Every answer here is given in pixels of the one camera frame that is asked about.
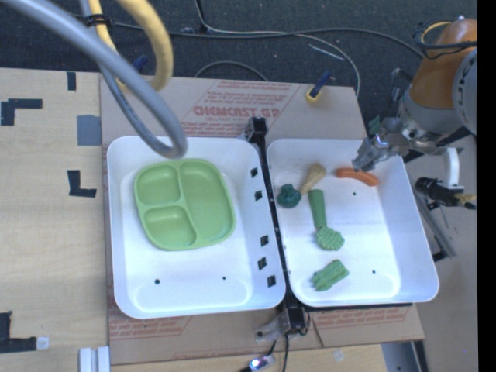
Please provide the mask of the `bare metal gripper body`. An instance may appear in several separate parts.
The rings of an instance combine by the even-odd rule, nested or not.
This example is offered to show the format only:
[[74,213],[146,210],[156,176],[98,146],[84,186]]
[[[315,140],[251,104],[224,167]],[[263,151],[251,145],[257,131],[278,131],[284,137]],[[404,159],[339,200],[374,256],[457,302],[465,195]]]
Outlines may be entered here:
[[409,150],[425,153],[431,142],[414,122],[386,117],[372,126],[372,146],[377,158],[405,156]]

